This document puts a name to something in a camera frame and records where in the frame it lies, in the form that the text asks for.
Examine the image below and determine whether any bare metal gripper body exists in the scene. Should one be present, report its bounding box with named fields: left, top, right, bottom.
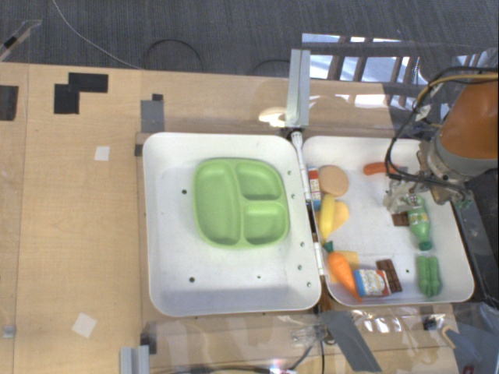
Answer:
left=416, top=150, right=473, bottom=206

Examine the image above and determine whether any green plastic bottle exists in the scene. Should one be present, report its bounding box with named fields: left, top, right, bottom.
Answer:
left=406, top=194, right=434, bottom=252

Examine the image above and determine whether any white plastic tray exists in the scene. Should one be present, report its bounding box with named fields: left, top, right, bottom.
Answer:
left=142, top=132, right=323, bottom=318
left=302, top=135, right=476, bottom=308

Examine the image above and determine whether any orange sausage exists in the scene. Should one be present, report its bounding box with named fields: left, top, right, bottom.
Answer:
left=363, top=161, right=399, bottom=177

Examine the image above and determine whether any yellow-orange wedge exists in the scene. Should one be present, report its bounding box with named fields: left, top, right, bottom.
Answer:
left=333, top=200, right=350, bottom=230

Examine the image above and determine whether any tan round bread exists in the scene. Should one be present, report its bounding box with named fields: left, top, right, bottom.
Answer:
left=317, top=164, right=350, bottom=199

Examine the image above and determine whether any yellow banana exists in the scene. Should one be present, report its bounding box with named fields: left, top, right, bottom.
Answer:
left=318, top=193, right=338, bottom=242

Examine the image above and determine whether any brown chocolate bar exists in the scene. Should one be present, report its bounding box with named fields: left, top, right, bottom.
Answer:
left=375, top=259, right=404, bottom=294

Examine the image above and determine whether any green bean bundle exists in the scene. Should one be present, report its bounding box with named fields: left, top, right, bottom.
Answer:
left=416, top=254, right=442, bottom=298

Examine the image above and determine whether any red and white small carton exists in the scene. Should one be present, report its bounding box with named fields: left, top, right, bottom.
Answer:
left=306, top=165, right=323, bottom=212

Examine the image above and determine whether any blue and red carton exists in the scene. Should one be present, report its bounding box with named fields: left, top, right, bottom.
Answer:
left=352, top=268, right=392, bottom=298

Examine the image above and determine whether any orange carrot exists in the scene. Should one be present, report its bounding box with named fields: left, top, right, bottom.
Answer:
left=322, top=241, right=363, bottom=303

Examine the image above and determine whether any thin black and white rod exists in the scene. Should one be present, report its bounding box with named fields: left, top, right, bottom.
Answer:
left=290, top=129, right=327, bottom=286

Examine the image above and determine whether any green divided plate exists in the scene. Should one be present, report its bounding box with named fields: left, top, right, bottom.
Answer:
left=192, top=157, right=291, bottom=249

